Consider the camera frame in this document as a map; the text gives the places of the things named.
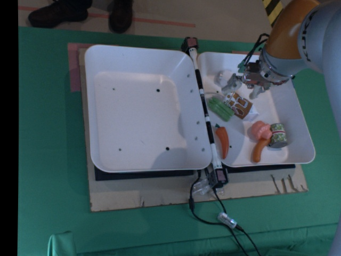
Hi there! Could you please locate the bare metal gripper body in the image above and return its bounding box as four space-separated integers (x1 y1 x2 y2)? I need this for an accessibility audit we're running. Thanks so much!
241 60 290 90

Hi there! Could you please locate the brown and white carton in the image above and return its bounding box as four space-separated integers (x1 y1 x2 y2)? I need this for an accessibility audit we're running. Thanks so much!
223 91 258 122

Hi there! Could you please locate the green toy asparagus bundle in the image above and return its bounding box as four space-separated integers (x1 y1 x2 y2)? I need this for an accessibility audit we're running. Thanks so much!
207 97 235 122

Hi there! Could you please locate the white plastic tray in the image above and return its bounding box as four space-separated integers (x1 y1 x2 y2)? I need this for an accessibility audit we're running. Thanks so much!
84 44 213 173
197 51 316 167

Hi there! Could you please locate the black and white thin rod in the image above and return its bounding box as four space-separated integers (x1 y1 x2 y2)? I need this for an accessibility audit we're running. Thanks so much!
189 49 223 170

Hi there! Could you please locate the pink toy shrimp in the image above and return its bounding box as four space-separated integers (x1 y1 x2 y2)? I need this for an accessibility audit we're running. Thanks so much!
249 121 273 140

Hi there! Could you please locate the green and white can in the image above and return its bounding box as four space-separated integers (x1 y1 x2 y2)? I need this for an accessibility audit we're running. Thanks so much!
268 123 289 148

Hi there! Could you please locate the orange toy carrot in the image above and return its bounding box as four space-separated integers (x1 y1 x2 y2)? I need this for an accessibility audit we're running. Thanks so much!
214 124 230 160

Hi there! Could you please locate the orange toy sausage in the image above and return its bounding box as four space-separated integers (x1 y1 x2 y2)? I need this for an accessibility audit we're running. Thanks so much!
252 137 270 163

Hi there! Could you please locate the brown cardboard board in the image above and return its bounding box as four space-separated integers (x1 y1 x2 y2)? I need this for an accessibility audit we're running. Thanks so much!
68 43 309 212

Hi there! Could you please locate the person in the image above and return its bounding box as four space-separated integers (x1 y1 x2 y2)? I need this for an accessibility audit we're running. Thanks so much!
28 0 149 34

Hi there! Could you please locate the green table cloth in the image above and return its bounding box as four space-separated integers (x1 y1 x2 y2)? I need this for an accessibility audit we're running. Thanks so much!
18 27 341 256

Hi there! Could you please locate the black block with wires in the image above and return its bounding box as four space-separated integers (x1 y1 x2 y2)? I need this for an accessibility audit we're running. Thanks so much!
181 37 199 54
208 169 229 189

